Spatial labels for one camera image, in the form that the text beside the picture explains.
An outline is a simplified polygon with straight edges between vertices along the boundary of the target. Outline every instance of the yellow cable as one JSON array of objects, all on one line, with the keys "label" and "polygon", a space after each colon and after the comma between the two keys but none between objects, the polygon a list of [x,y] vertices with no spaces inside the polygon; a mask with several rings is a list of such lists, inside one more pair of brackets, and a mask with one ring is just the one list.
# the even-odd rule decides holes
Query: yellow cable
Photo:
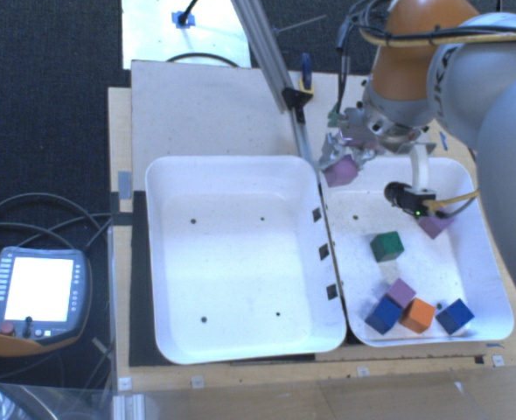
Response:
[{"label": "yellow cable", "polygon": [[473,192],[469,192],[467,194],[463,194],[462,196],[456,196],[451,199],[444,200],[424,200],[423,205],[428,208],[431,213],[436,212],[439,208],[448,206],[450,204],[454,204],[455,202],[460,202],[461,200],[470,200],[472,198],[476,198],[479,194],[478,190],[474,190]]},{"label": "yellow cable", "polygon": [[447,38],[427,39],[385,39],[359,30],[363,39],[375,46],[412,47],[439,46],[441,44],[483,44],[491,42],[516,42],[516,33],[471,34],[466,36],[450,36]]}]

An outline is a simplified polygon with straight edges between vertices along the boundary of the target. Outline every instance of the table surface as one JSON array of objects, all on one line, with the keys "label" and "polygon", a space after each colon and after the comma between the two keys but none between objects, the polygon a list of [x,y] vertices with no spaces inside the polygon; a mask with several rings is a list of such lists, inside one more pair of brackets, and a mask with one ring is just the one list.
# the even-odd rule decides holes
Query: table surface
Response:
[{"label": "table surface", "polygon": [[[241,90],[235,102],[237,107],[229,107],[228,112],[233,116],[245,116],[248,109],[244,98],[244,92],[252,88],[252,94],[247,95],[248,100],[258,101],[263,98],[265,102],[271,99],[271,104],[264,108],[269,117],[274,117],[278,123],[287,123],[280,128],[280,136],[283,136],[280,154],[295,153],[291,145],[292,137],[289,128],[289,115],[276,113],[273,98],[268,93],[266,83],[259,70],[252,69],[222,69],[214,66],[193,66],[185,64],[166,64],[159,67],[165,69],[164,76],[172,73],[175,77],[175,89],[182,94],[183,87],[194,88],[197,85],[192,81],[195,76],[198,80],[213,80],[219,71],[221,80],[244,80],[248,83],[246,89]],[[363,78],[350,77],[346,90],[345,103],[353,105],[360,100]],[[337,89],[337,76],[332,74],[317,73],[314,76],[315,95],[305,108],[307,116],[307,129],[310,136],[310,145],[313,156],[319,156],[320,147],[324,141],[326,132],[326,115],[332,107]],[[194,93],[199,95],[201,101],[196,106],[205,103],[208,107],[219,104],[215,99],[210,99],[205,91]],[[174,102],[174,94],[164,97],[171,98]],[[194,140],[193,132],[186,128],[186,106],[171,104],[167,113],[162,114],[162,125],[168,129],[169,134],[174,133],[171,145],[176,145],[165,150],[162,155],[178,155],[178,151],[186,151],[187,147],[197,148],[198,141]],[[259,111],[247,114],[247,119],[259,116]],[[233,129],[233,125],[227,119],[218,119],[216,130],[218,135],[222,130]],[[183,126],[182,129],[174,128],[175,123]],[[132,157],[136,157],[132,144],[143,144],[143,130],[132,129],[132,91],[129,88],[110,88],[108,91],[108,128],[110,138],[110,176],[113,192],[118,192],[118,173],[132,172],[136,165]],[[146,132],[146,136],[154,137],[155,132]],[[253,130],[253,135],[259,137],[260,132]],[[186,143],[182,138],[189,138],[192,143]],[[475,166],[469,152],[459,142],[447,137],[448,149],[443,148],[439,137],[439,128],[433,122],[429,129],[429,139],[437,143],[434,155],[437,157],[454,158],[463,165],[475,181]],[[250,143],[244,145],[248,148],[253,138],[247,136]],[[120,199],[120,211],[128,213],[132,211],[131,199]],[[364,345],[341,346],[330,353],[318,353],[314,361],[299,362],[232,362],[211,363],[192,366],[161,366],[161,367],[130,367],[129,366],[129,290],[131,275],[131,227],[114,226],[112,229],[112,256],[110,257],[110,284],[111,304],[113,306],[113,328],[115,329],[115,378],[119,391],[133,390],[135,392],[150,392],[166,389],[188,389],[191,387],[193,377],[202,377],[206,387],[229,388],[258,384],[273,383],[310,383],[323,380],[337,380],[362,376],[367,371],[369,375],[405,375],[423,374],[428,372],[465,371],[478,368],[492,368],[498,362],[504,362],[505,366],[516,366],[516,289],[503,264],[495,245],[492,242],[499,273],[502,277],[506,293],[513,309],[515,327],[513,333],[507,339],[499,343],[488,344],[481,342],[461,342],[427,344],[419,346],[392,346],[370,347]],[[475,357],[484,357],[484,363],[476,363]]]}]

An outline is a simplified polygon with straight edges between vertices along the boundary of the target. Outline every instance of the block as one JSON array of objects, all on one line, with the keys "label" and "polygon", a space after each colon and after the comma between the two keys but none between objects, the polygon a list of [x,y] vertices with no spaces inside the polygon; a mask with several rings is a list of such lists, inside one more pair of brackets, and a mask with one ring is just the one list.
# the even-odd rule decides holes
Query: block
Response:
[{"label": "block", "polygon": [[453,220],[454,218],[441,219],[436,216],[422,216],[417,220],[417,225],[434,240]]},{"label": "block", "polygon": [[373,251],[374,259],[380,263],[394,260],[404,251],[404,247],[397,232],[388,232],[386,234],[378,234],[373,238],[371,250]]},{"label": "block", "polygon": [[373,308],[365,322],[380,334],[385,334],[398,321],[402,309],[388,297],[383,297]]},{"label": "block", "polygon": [[439,324],[443,326],[448,334],[457,332],[474,318],[474,314],[460,298],[436,315]]},{"label": "block", "polygon": [[346,154],[341,160],[324,170],[326,184],[330,188],[333,186],[346,186],[358,176],[357,166],[353,162],[352,156]]},{"label": "block", "polygon": [[435,307],[420,298],[414,298],[402,313],[400,323],[416,333],[423,333],[431,326]]},{"label": "block", "polygon": [[415,297],[415,291],[401,278],[397,279],[385,294],[390,300],[404,309]]}]

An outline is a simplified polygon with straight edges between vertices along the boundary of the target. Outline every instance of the empty white tray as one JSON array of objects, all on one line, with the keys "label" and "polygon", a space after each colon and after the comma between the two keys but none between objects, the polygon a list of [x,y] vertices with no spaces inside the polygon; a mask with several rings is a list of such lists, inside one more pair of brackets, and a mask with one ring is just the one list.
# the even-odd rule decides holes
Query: empty white tray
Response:
[{"label": "empty white tray", "polygon": [[[413,217],[392,207],[383,194],[389,182],[411,184],[407,157],[378,157],[366,163],[350,185],[328,188],[324,178],[322,181],[347,317],[361,341],[385,347],[502,340],[511,333],[513,314],[476,201],[432,240]],[[436,191],[438,200],[473,191],[469,173],[458,162],[438,157],[429,159],[429,188]],[[370,241],[391,231],[398,232],[405,250],[396,260],[378,263]],[[378,333],[365,318],[398,277],[433,306],[444,308],[461,298],[475,318],[453,336],[435,319],[422,334],[400,324],[384,335]]]},{"label": "empty white tray", "polygon": [[308,163],[162,157],[147,170],[146,192],[156,341],[165,358],[230,361],[342,343],[345,316]]}]

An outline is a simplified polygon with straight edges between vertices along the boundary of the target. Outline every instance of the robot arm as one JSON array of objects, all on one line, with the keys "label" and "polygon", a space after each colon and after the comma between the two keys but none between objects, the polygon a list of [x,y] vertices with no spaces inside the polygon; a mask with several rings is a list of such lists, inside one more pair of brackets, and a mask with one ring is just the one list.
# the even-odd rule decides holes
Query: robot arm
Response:
[{"label": "robot arm", "polygon": [[[346,151],[359,169],[383,151],[409,153],[436,118],[477,156],[485,217],[516,284],[516,15],[478,15],[465,0],[393,0],[389,10],[385,35],[392,37],[379,36],[363,101],[338,115],[319,166],[326,170]],[[391,46],[401,41],[411,47]],[[407,213],[435,198],[408,187],[385,191],[393,202],[399,193]]]}]

